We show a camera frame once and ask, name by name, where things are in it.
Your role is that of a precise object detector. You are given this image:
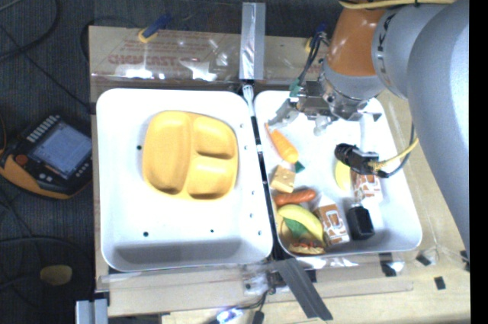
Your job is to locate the orange sausage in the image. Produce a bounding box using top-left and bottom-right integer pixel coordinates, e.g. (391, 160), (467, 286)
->
(274, 188), (317, 207)

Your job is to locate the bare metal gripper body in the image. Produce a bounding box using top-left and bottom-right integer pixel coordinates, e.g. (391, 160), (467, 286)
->
(295, 80), (370, 122)

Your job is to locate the orange carrot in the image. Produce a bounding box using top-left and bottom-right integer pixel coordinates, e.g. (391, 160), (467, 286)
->
(264, 123), (307, 175)

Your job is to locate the yellow banana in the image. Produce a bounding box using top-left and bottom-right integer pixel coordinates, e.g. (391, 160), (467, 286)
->
(277, 203), (325, 242)

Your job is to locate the white plastic tray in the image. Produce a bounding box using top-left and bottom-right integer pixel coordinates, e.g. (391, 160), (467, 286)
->
(95, 88), (275, 273)
(253, 89), (424, 259)

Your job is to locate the orange and white carton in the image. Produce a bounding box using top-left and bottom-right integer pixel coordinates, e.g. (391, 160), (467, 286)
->
(312, 195), (352, 249)
(350, 168), (384, 204)

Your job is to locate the yellow cheese wedge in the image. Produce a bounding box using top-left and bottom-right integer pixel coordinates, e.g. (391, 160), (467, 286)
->
(269, 164), (297, 194)

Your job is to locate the pizza slice with green leaf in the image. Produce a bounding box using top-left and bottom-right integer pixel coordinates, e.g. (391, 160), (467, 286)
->
(279, 217), (327, 256)

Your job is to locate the brown cardboard board red print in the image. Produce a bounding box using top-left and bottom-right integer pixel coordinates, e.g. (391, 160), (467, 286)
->
(88, 24), (470, 317)

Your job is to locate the yellow fruit wedge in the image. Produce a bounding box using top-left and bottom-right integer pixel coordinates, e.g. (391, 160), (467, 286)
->
(334, 159), (354, 191)

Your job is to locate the black cylinder on white bracket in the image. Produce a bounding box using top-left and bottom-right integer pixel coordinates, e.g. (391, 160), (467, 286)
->
(334, 111), (382, 178)

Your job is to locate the yellow oval object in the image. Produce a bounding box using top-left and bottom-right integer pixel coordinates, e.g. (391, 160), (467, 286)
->
(39, 264), (74, 287)

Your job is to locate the yellow divided plate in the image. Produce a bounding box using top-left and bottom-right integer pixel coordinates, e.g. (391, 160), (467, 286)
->
(141, 110), (240, 201)

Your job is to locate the black box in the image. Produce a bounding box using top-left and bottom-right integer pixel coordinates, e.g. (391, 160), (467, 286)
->
(345, 203), (376, 241)

